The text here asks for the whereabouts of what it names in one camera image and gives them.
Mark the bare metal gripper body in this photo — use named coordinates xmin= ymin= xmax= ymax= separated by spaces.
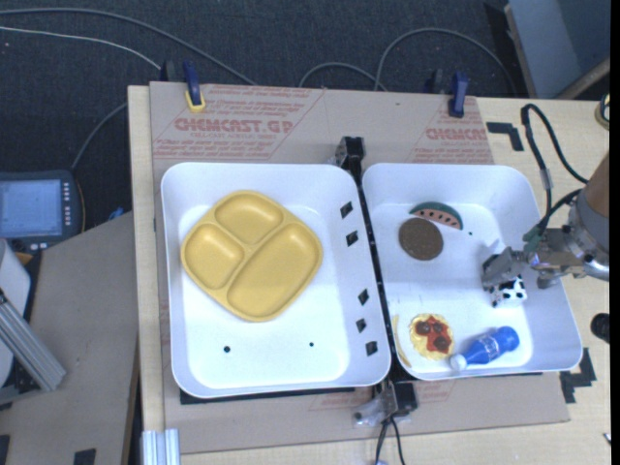
xmin=524 ymin=227 xmax=611 ymax=283

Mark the black and white cow carton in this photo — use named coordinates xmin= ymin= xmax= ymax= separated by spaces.
xmin=489 ymin=274 xmax=528 ymax=309

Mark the white plastic tray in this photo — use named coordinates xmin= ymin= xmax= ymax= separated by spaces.
xmin=159 ymin=161 xmax=393 ymax=399
xmin=360 ymin=162 xmax=584 ymax=383

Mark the blue bottle with white cap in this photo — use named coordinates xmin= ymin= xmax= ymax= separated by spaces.
xmin=449 ymin=325 xmax=521 ymax=372

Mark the green and red watermelon slice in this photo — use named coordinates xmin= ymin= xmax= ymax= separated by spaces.
xmin=408 ymin=201 xmax=465 ymax=233

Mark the brown round biscuit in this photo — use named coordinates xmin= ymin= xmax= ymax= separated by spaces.
xmin=397 ymin=217 xmax=446 ymax=263

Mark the yellow spaghetti with meatballs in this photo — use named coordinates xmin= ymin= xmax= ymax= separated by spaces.
xmin=408 ymin=312 xmax=456 ymax=362

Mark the thin black and white rod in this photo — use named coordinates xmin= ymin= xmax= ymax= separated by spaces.
xmin=352 ymin=161 xmax=399 ymax=383

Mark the brown cardboard board red print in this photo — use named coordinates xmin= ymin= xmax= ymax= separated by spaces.
xmin=148 ymin=81 xmax=573 ymax=455

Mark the yellow divided plate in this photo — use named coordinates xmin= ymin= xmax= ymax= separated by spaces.
xmin=179 ymin=189 xmax=326 ymax=324

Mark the black block with thin wires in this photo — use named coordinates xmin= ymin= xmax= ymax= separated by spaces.
xmin=381 ymin=380 xmax=419 ymax=419
xmin=337 ymin=135 xmax=366 ymax=170

